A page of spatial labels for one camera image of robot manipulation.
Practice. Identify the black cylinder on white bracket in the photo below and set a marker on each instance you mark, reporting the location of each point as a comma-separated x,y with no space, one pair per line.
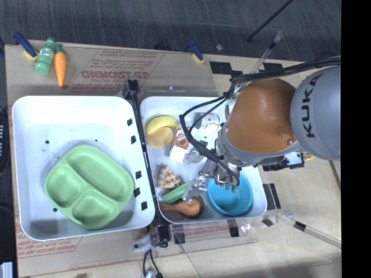
278,161

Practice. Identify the red and white packet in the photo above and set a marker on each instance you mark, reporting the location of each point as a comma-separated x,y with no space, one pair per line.
182,139

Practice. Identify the green pea pod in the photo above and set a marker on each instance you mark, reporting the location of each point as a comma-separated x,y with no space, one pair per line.
174,194

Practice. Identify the green divided plate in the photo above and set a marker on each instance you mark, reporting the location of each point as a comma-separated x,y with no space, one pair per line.
95,181

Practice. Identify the green toy bottle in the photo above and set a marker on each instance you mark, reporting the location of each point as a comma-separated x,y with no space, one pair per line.
44,59

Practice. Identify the thin black rod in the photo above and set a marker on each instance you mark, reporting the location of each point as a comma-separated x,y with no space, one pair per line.
144,155

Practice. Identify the yellow round bread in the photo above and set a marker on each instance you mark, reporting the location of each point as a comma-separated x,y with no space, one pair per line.
159,138

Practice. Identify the yellow banana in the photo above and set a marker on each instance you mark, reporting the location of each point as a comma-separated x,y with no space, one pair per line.
162,121

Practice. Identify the brown chicken drumstick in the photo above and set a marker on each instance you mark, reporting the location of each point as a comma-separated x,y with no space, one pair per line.
185,208

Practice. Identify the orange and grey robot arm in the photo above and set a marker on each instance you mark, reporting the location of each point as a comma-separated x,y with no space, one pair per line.
261,117

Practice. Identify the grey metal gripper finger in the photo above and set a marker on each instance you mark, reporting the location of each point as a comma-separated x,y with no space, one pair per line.
189,194
201,183

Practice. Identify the white plastic tray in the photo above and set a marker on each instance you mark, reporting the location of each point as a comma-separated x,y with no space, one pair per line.
162,106
37,111

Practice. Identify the brown cardboard board, red print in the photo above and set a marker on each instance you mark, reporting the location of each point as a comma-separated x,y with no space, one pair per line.
116,68

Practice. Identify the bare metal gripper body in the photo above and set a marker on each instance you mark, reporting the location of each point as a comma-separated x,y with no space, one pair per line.
218,172

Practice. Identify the brown pizza slice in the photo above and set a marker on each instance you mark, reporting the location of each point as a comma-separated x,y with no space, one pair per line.
168,178

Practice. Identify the blue bowl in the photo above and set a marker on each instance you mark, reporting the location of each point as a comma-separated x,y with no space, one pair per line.
232,201

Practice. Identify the orange carrot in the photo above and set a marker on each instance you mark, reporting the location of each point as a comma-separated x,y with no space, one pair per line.
60,65

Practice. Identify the clear bottle with white label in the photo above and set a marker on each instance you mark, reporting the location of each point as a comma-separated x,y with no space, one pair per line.
210,122

